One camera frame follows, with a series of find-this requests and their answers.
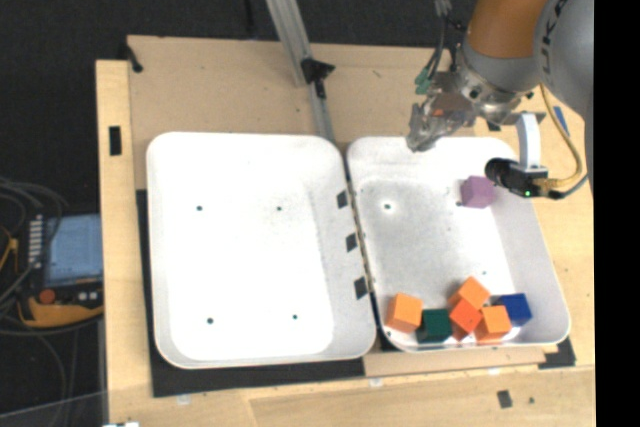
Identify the purple cube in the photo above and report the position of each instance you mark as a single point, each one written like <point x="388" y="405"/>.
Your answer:
<point x="477" y="192"/>

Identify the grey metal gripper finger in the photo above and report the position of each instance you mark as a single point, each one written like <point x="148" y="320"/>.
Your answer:
<point x="417" y="127"/>
<point x="434" y="132"/>

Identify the dark orange cube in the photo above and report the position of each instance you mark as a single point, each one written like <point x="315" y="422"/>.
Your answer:
<point x="465" y="316"/>

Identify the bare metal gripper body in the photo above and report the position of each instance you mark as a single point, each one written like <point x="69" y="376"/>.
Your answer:
<point x="452" y="107"/>

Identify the brown cardboard board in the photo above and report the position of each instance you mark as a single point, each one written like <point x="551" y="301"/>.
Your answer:
<point x="225" y="90"/>

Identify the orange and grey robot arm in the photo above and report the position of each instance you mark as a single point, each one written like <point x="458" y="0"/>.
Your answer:
<point x="515" y="10"/>

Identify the white plastic tray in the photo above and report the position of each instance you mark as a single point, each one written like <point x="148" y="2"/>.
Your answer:
<point x="250" y="255"/>
<point x="425" y="245"/>

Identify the blue cube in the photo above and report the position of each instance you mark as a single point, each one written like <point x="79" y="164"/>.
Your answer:
<point x="516" y="307"/>

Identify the green cube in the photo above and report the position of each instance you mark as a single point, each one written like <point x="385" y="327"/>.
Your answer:
<point x="434" y="325"/>

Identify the black cylinder on white bracket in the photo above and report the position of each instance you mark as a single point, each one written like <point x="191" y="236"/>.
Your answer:
<point x="515" y="177"/>

